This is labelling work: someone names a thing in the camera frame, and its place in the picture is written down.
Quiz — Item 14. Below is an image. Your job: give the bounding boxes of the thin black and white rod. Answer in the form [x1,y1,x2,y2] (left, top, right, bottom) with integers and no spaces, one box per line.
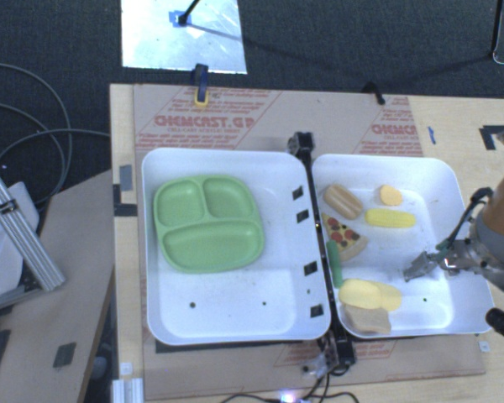
[301,149,348,354]

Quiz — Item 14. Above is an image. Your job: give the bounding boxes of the green divided plate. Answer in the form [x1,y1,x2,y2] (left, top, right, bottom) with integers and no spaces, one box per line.
[152,175,265,275]

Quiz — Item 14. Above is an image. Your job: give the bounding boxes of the brown bread slice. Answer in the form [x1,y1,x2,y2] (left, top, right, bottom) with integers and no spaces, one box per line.
[344,304,393,337]

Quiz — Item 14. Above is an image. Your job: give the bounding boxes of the pizza slice with toppings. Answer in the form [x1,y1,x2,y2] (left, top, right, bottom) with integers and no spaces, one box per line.
[320,212,370,263]

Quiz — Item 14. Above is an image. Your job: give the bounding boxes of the yellow corn cob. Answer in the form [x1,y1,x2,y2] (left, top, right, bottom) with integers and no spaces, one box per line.
[364,207,417,229]

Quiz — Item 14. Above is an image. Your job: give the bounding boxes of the brown hot dog in bun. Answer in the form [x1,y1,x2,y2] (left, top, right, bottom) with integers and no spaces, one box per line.
[322,183,365,221]

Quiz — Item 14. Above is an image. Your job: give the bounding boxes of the green bean pod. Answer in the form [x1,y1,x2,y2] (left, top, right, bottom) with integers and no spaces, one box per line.
[325,239,345,290]

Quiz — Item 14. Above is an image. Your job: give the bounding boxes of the yellow oval toy food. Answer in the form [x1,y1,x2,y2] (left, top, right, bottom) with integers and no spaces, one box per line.
[338,278,383,311]

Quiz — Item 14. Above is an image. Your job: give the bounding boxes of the small yellow orange chip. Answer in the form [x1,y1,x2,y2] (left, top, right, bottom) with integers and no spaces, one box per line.
[378,184,404,207]

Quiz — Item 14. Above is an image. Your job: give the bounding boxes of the brown cardboard board red print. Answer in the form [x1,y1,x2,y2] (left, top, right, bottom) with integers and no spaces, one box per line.
[132,83,487,400]

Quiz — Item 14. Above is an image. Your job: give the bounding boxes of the pale yellow flat slice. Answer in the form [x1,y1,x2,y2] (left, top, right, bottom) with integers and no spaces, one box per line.
[376,282,403,312]

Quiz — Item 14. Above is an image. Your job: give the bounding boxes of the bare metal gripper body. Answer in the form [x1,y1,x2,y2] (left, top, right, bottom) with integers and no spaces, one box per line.
[437,238,504,294]

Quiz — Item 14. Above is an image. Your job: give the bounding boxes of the white plastic tray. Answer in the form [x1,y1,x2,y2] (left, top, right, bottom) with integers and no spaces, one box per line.
[140,146,333,347]
[311,153,496,339]

